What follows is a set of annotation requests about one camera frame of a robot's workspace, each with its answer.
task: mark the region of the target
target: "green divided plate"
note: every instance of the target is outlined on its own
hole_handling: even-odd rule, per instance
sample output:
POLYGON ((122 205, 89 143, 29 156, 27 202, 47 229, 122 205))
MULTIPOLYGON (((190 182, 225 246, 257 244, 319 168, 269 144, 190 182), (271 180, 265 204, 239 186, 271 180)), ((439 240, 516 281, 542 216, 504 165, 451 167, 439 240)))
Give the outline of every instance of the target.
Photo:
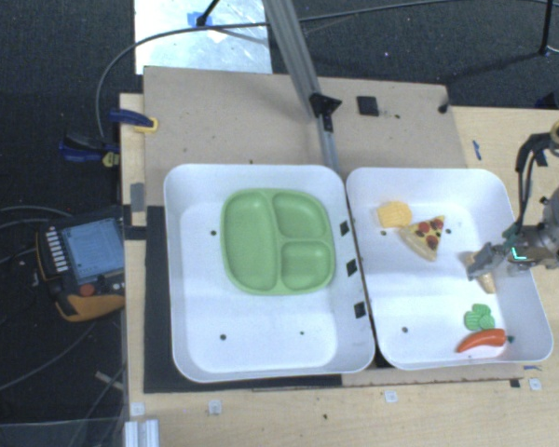
POLYGON ((327 212, 303 192, 236 192, 222 209, 221 241, 225 272, 249 293, 308 293, 334 276, 327 212))

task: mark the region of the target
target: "blue clamp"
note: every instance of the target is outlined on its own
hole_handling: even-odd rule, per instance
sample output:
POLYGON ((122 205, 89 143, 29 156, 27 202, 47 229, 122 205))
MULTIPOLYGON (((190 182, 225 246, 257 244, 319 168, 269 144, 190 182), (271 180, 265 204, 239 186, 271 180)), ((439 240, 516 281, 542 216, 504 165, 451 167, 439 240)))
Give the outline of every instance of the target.
POLYGON ((131 124, 138 132, 156 132, 158 126, 154 117, 147 117, 128 109, 111 109, 108 119, 113 123, 131 124))

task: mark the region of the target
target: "green vegetable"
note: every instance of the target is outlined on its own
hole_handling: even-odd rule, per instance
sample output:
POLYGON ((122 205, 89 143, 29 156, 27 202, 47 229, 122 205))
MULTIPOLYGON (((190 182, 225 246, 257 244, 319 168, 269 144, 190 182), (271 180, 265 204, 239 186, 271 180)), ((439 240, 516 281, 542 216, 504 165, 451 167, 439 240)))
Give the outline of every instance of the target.
POLYGON ((487 305, 481 305, 478 303, 472 305, 472 311, 477 315, 480 315, 481 317, 491 314, 491 308, 489 308, 487 305))
POLYGON ((495 328, 495 319, 491 315, 484 315, 478 324, 483 330, 492 330, 495 328))
POLYGON ((464 315, 464 325, 468 328, 471 332, 477 332, 481 329, 480 320, 482 316, 478 313, 474 313, 473 311, 467 311, 464 315))

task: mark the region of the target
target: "white tray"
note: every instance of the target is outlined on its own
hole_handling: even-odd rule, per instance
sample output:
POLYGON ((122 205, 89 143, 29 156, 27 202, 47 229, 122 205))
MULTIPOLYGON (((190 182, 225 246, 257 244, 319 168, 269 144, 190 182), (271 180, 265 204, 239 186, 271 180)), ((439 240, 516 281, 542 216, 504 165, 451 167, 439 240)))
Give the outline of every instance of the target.
POLYGON ((375 340, 364 304, 345 187, 321 166, 183 165, 164 182, 171 339, 174 362, 200 382, 329 373, 368 366, 375 340), (325 207, 333 228, 335 272, 328 286, 308 294, 248 294, 226 276, 220 245, 225 200, 249 188, 306 192, 325 207))
POLYGON ((348 199, 371 301, 377 342, 392 365, 405 370, 511 361, 537 361, 552 351, 552 334, 531 273, 514 277, 502 264, 494 273, 497 294, 466 277, 465 254, 499 243, 513 222, 505 186, 481 169, 357 169, 348 177, 348 199), (383 229, 382 204, 400 200, 413 222, 445 215, 439 254, 427 262, 383 229), (470 332, 464 313, 489 305, 498 328, 513 336, 503 347, 457 353, 470 332))

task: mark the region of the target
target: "toy pizza slice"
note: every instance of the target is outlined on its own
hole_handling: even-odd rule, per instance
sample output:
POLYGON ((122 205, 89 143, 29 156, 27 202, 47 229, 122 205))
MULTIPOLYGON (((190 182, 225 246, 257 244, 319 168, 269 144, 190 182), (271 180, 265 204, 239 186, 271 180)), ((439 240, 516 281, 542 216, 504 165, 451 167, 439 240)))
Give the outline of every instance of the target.
POLYGON ((445 216, 440 215, 424 222, 412 223, 400 230, 400 234, 408 247, 433 262, 437 258, 444 221, 445 216))

